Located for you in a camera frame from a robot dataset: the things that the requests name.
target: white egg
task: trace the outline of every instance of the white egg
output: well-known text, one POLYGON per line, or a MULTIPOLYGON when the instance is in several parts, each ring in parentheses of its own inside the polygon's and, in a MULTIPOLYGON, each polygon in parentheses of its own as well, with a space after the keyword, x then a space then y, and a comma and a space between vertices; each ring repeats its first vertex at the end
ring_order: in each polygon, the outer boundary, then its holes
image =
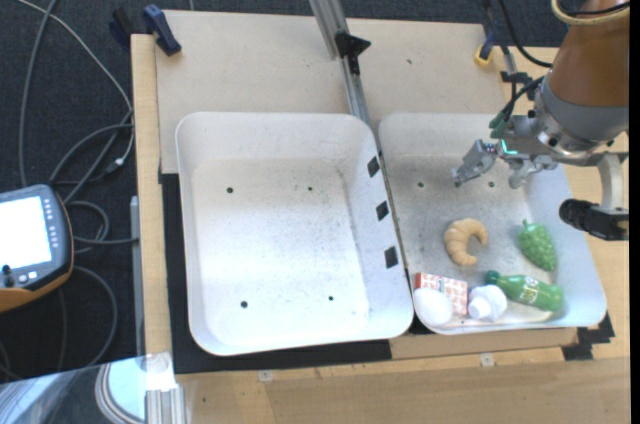
POLYGON ((440 326, 453 315, 453 302, 444 293, 421 287, 413 291, 413 306, 422 324, 427 327, 440 326))

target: croissant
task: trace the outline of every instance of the croissant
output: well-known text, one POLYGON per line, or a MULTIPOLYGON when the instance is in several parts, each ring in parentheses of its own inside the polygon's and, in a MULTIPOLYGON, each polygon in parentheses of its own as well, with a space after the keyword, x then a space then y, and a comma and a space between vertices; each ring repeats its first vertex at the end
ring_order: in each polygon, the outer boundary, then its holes
POLYGON ((457 220, 444 233, 444 244, 451 260, 460 266, 471 266, 478 259, 467 253, 469 238, 476 236, 480 243, 487 244, 489 234, 485 226, 473 218, 457 220))

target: green toy vegetable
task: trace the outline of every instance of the green toy vegetable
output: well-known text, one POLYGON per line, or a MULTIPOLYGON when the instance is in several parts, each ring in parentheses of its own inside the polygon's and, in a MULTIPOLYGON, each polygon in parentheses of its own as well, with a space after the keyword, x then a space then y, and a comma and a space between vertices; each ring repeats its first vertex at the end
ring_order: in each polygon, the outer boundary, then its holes
POLYGON ((539 223, 527 223, 527 220, 522 220, 522 225, 522 230, 518 232, 518 245, 522 253, 536 266, 553 271, 557 258, 547 229, 539 223))

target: wooden table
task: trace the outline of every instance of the wooden table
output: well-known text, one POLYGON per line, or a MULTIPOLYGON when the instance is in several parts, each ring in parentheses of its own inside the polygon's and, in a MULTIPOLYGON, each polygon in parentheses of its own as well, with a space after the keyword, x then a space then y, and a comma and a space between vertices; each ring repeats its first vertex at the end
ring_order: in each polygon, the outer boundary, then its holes
MULTIPOLYGON (((170 20, 179 30, 178 22, 170 20)), ((393 27, 402 31, 404 26, 397 23, 393 27)), ((447 25, 432 27, 441 32, 447 25)), ((459 25, 450 27, 455 30, 459 25)), ((175 29, 174 34, 180 41, 175 29)), ((459 39, 447 41, 460 48, 459 39)), ((153 37, 132 37, 147 353, 171 351, 158 179, 161 155, 156 85, 157 67, 164 62, 156 59, 158 52, 153 37)), ((531 52, 551 61, 555 49, 531 52)), ((424 54, 413 53, 412 61, 407 58, 407 62, 419 63, 421 55, 428 56, 428 46, 424 54)), ((471 59, 473 50, 463 56, 471 59)), ((518 54, 516 62, 519 71, 533 77, 544 73, 518 54)), ((361 63, 365 89, 368 82, 375 87, 371 78, 367 80, 367 65, 361 63)), ((450 65, 455 71, 455 59, 450 65)), ((497 79, 502 68, 500 53, 495 52, 485 72, 497 79)), ((506 97, 507 85, 496 85, 506 97)), ((627 137, 619 138, 613 149, 628 150, 627 137)), ((567 168, 567 175, 575 195, 599 201, 595 169, 567 168)), ((628 162, 625 179, 628 181, 628 162)), ((579 341, 575 328, 404 335, 391 340, 391 361, 180 375, 178 381, 185 388, 192 422, 630 422, 629 245, 591 237, 588 242, 615 331, 609 343, 593 345, 593 360, 565 361, 562 348, 579 341)))

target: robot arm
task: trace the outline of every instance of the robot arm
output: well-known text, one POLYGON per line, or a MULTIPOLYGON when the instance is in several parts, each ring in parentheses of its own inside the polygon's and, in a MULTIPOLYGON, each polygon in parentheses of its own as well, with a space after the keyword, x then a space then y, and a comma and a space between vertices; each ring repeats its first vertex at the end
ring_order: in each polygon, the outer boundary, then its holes
POLYGON ((602 203, 567 200, 560 217, 596 237, 628 240, 620 167, 628 154, 603 153, 599 147, 629 130, 629 2, 587 0, 574 16, 552 0, 556 16, 572 25, 552 68, 523 88, 489 124, 495 143, 474 143, 463 164, 452 170, 456 186, 489 171, 496 158, 512 170, 512 188, 559 163, 597 166, 602 203), (533 108, 525 116, 512 115, 515 99, 533 87, 533 108))

